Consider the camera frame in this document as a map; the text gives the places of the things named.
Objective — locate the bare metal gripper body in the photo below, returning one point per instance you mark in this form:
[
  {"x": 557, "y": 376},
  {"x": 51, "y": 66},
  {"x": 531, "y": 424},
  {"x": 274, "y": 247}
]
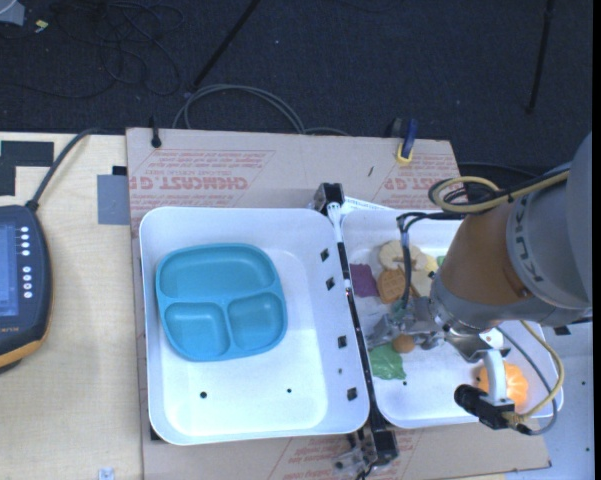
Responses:
[{"x": 422, "y": 318}]

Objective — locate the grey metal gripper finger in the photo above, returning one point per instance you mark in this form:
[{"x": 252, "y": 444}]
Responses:
[
  {"x": 433, "y": 340},
  {"x": 382, "y": 330}
]

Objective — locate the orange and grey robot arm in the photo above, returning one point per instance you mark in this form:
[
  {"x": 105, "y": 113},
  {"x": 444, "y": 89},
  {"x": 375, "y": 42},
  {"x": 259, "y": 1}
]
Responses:
[{"x": 485, "y": 263}]

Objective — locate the small orange toy ball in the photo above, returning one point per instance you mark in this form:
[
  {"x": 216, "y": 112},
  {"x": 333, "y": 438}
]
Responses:
[{"x": 405, "y": 344}]

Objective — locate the green toy lettuce leaf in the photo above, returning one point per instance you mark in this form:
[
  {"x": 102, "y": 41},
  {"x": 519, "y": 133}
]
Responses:
[{"x": 386, "y": 363}]

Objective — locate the yellow toy food piece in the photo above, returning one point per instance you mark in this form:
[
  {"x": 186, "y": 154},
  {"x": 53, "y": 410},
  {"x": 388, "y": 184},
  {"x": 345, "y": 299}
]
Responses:
[{"x": 424, "y": 278}]

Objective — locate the orange toy biscuit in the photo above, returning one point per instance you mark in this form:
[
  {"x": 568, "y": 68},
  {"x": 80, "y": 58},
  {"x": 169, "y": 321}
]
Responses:
[{"x": 391, "y": 285}]

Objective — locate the purple toy grapes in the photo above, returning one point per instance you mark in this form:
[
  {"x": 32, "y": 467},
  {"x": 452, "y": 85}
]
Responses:
[{"x": 363, "y": 280}]

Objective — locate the white plastic tray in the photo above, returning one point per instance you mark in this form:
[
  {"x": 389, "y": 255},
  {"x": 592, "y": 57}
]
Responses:
[
  {"x": 310, "y": 368},
  {"x": 430, "y": 398}
]

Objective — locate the thin black and white rod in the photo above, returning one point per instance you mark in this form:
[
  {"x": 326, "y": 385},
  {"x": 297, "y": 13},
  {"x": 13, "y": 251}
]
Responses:
[{"x": 347, "y": 278}]

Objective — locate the beige toy bread slice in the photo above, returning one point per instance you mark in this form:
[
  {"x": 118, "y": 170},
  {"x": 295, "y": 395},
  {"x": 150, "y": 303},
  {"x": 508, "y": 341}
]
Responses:
[{"x": 392, "y": 253}]

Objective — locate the orange toy mandarin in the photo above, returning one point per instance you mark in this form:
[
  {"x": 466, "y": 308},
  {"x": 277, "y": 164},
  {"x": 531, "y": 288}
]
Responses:
[{"x": 517, "y": 383}]

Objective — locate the white printed paper slip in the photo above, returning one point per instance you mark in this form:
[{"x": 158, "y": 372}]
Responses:
[{"x": 367, "y": 204}]

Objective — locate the blue divided plate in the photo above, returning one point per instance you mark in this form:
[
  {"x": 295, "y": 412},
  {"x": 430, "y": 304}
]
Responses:
[{"x": 220, "y": 300}]

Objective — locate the brown cardboard board red print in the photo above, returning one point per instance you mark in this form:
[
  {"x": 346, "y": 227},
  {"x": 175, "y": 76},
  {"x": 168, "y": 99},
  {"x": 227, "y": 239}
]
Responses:
[{"x": 290, "y": 173}]

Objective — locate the black cylinder on white bracket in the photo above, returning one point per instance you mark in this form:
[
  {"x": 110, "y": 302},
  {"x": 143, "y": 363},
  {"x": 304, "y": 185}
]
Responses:
[{"x": 495, "y": 378}]

